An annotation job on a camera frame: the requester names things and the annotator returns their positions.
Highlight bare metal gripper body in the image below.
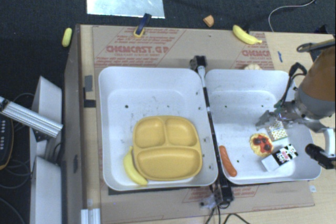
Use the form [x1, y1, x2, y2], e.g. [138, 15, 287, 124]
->
[274, 100, 327, 133]

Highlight yellow patterned packet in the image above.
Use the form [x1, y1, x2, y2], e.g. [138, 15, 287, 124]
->
[266, 120, 289, 143]

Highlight yellow pizza slice red sauce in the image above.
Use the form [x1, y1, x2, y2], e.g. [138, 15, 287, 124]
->
[248, 133, 275, 158]

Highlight white plastic tray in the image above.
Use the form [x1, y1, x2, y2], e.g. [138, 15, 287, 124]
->
[204, 68, 322, 186]
[98, 66, 219, 191]

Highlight white carton with cow print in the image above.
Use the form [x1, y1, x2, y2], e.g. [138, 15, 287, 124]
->
[260, 143, 299, 173]

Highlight orange sausage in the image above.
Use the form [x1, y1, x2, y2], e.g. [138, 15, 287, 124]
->
[218, 145, 238, 177]

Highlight cream toy garlic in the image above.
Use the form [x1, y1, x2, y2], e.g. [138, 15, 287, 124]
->
[242, 63, 264, 71]

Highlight thin black and white rod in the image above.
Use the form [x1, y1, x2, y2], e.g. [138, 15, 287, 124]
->
[198, 65, 227, 187]

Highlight yellow banana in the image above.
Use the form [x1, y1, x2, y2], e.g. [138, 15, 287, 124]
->
[123, 145, 149, 187]
[232, 24, 263, 45]

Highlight yellow divided plate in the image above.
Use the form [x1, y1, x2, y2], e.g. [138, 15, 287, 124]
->
[132, 115, 203, 182]

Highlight orange bread slice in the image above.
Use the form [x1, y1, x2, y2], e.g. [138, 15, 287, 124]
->
[202, 15, 215, 28]

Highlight brown cardboard board red print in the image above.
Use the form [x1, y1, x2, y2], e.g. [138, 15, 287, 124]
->
[91, 25, 316, 219]

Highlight yellow-green corn cob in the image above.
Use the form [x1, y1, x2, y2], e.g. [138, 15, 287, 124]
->
[61, 27, 73, 48]

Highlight black cylinder on white bracket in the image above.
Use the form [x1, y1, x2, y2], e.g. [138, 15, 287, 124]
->
[304, 127, 336, 170]

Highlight black block with thin wires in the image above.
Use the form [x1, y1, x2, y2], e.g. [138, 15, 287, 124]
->
[209, 183, 235, 208]
[190, 55, 208, 72]

